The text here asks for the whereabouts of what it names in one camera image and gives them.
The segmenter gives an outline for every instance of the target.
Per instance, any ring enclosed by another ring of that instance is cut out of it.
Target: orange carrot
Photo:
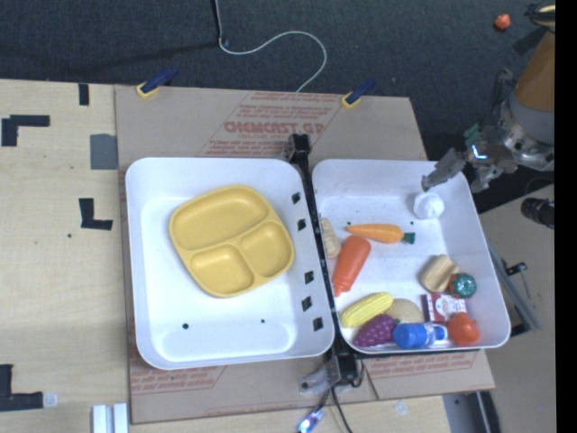
[[[394,244],[402,240],[409,244],[415,242],[415,233],[403,233],[403,230],[399,226],[387,223],[351,225],[347,226],[346,230],[349,233],[368,237],[373,241],[379,241],[385,244]]]
[[[349,235],[344,239],[333,272],[333,288],[336,297],[341,295],[341,292],[348,292],[351,289],[370,251],[371,243],[363,237]]]

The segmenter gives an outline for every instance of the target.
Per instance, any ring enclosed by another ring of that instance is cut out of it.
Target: blue clamp
[[[341,98],[341,106],[344,107],[345,109],[353,109],[355,106],[359,104],[361,96],[365,95],[375,85],[377,85],[377,82],[375,82],[374,80],[367,80],[354,91],[351,91],[346,95],[344,95]]]
[[[178,69],[161,70],[154,77],[136,87],[136,93],[138,93],[139,97],[144,99],[151,97],[158,93],[160,86],[169,85],[178,73]]]

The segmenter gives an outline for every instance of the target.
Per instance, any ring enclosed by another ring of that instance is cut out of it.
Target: cardboard box
[[[144,100],[134,87],[115,87],[133,423],[316,405],[318,399],[302,394],[298,381],[322,367],[323,356],[169,372],[140,358],[134,344],[124,174],[143,157],[275,157],[290,134],[310,136],[311,167],[329,158],[426,159],[407,98],[364,97],[351,111],[339,101],[338,95],[198,88],[162,88]],[[372,358],[365,367],[364,383],[342,391],[342,402],[494,386],[483,350]]]

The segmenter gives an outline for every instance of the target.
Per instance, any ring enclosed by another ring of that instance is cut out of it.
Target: small box
[[[425,320],[447,322],[456,313],[466,313],[465,299],[457,299],[447,293],[427,293],[422,296]]]

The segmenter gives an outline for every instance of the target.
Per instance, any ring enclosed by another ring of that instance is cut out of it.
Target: yellow corn
[[[393,297],[387,292],[377,292],[360,299],[343,311],[341,324],[343,327],[358,327],[370,321],[375,316],[384,313],[393,304]]]
[[[341,243],[334,233],[333,225],[328,218],[321,218],[321,236],[325,246],[326,258],[335,258],[341,252]]]
[[[437,255],[421,274],[421,284],[430,292],[441,293],[456,272],[459,272],[459,267],[447,255]]]

